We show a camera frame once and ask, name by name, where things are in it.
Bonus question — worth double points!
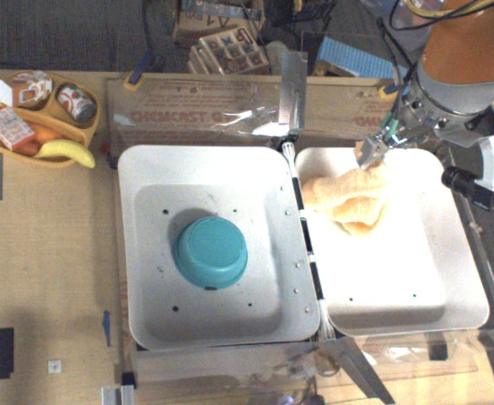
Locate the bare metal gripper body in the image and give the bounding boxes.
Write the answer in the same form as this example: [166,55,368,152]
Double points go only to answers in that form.
[370,92,447,152]

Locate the pale orange cloth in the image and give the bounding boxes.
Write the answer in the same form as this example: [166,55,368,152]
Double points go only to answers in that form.
[300,140,390,237]

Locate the white plastic tray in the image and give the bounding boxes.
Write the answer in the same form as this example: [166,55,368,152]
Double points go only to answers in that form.
[293,146,491,338]
[116,143,321,351]

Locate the brown cardboard board red print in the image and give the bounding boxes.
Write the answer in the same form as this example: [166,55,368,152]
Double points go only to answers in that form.
[105,72,494,390]

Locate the teal bowl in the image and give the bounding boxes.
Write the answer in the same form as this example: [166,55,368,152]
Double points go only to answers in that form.
[171,215,250,291]

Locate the orange divided plate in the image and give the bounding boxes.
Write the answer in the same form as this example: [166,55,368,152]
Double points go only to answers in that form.
[0,70,102,169]

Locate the red and white can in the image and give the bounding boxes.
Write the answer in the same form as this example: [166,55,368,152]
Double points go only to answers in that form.
[56,83,98,124]

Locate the yellow banana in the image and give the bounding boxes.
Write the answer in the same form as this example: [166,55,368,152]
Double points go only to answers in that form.
[33,138,97,170]

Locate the orange carrot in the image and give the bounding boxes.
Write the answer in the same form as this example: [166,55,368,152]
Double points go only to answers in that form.
[27,123,63,144]

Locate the red toy tomato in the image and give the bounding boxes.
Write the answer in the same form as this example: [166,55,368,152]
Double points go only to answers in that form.
[13,140,42,157]

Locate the white and orange carton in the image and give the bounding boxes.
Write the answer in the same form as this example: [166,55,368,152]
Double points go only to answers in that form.
[0,70,54,109]

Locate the red and white packet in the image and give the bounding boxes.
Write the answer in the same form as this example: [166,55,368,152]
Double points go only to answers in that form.
[0,106,37,152]

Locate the black cylinder on white bracket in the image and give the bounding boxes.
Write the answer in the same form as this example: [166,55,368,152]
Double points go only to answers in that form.
[441,134,494,212]

